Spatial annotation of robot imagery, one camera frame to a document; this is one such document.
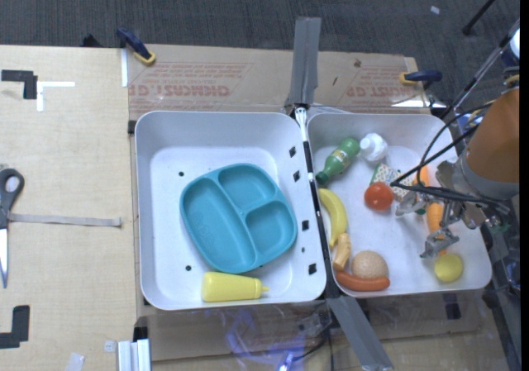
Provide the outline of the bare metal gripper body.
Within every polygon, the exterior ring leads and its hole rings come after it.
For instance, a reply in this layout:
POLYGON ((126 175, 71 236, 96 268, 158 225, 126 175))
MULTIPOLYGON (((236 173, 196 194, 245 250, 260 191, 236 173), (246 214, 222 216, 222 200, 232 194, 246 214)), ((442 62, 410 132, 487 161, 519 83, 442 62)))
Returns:
POLYGON ((449 226, 462 221, 469 229, 481 227, 487 220, 482 205, 478 202, 464 200, 471 197, 472 193, 466 193, 469 185, 457 163, 444 161, 437 166, 436 179, 438 183, 447 190, 442 195, 445 202, 443 211, 444 226, 449 226))

